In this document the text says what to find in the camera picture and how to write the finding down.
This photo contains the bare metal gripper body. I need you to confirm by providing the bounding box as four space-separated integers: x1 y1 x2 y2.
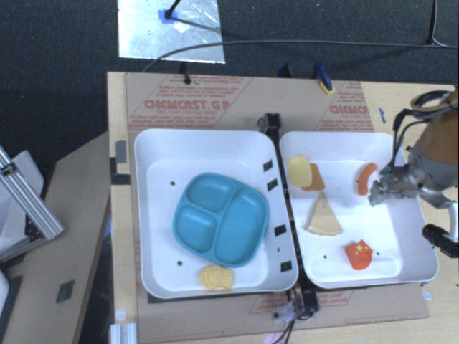
379 166 430 201

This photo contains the yellow ridged biscuit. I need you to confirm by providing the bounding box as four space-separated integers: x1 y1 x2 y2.
199 264 235 292

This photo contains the black cylinder on white bracket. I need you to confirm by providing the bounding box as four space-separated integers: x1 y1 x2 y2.
422 193 459 258

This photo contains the thin black rod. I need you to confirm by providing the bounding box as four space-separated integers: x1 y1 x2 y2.
270 130 311 293

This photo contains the orange sausage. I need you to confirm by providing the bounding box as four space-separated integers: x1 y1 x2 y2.
356 162 379 196

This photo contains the white plastic tray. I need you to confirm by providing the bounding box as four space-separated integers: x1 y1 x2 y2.
133 128 300 300
278 130 440 290

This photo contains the pale yellow oval chip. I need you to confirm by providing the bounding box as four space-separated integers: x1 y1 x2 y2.
287 155 314 188

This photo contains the brown cardboard board red print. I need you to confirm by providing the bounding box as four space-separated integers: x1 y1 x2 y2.
125 71 430 337

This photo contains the beige pizza slice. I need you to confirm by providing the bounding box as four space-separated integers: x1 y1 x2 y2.
305 190 344 237

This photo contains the orange oval chip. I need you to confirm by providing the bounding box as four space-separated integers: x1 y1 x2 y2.
300 163 326 193

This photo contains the blue divided plate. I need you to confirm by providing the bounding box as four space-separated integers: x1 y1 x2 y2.
172 171 270 269

